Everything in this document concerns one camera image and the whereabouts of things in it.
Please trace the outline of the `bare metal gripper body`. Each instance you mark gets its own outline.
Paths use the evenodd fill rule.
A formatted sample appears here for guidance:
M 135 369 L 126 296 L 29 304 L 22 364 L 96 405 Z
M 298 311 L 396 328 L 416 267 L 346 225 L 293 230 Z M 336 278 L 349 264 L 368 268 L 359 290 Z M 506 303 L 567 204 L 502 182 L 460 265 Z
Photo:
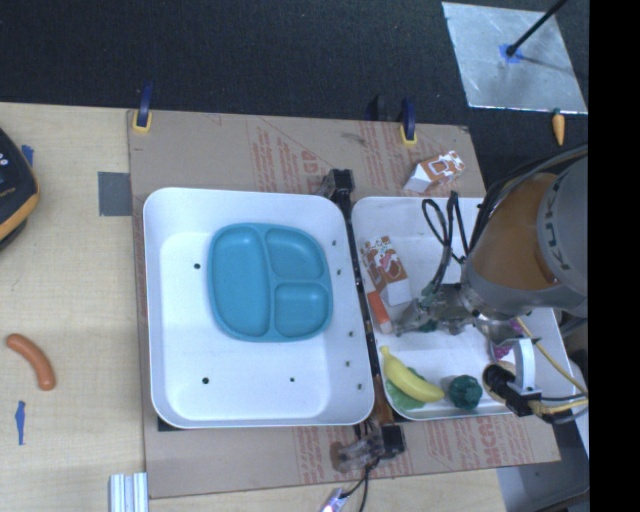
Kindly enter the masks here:
M 444 330 L 461 334 L 468 325 L 475 327 L 490 342 L 503 345 L 520 337 L 516 318 L 496 311 L 466 285 L 441 284 L 437 289 L 428 285 L 422 290 L 422 331 Z

